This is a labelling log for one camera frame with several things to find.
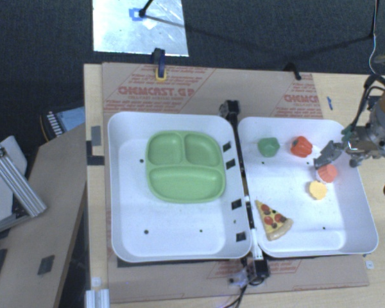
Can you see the toy pizza slice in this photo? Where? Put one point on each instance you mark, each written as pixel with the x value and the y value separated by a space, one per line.
pixel 272 221

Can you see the brown cardboard board red print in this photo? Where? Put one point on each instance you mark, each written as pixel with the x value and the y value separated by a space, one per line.
pixel 195 85

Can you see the green divided plate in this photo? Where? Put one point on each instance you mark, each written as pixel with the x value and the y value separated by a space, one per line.
pixel 186 181

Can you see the green toy pepper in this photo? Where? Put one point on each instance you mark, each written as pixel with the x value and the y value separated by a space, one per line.
pixel 268 147

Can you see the orange toy pepper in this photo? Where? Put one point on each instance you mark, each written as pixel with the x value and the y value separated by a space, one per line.
pixel 301 146

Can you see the orange toy cupcake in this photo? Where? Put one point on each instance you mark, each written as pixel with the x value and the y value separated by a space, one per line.
pixel 328 173

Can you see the yellow toy cupcake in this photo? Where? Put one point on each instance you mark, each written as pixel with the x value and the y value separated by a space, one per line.
pixel 317 190

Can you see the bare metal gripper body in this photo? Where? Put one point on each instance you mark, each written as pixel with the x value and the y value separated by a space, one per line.
pixel 371 142

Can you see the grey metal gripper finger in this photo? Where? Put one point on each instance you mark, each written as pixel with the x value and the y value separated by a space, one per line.
pixel 356 160
pixel 327 155

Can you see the thin black and white rod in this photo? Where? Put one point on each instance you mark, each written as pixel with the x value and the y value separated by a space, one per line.
pixel 242 168

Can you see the white plastic tray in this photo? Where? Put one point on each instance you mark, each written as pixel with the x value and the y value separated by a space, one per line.
pixel 308 233
pixel 179 226

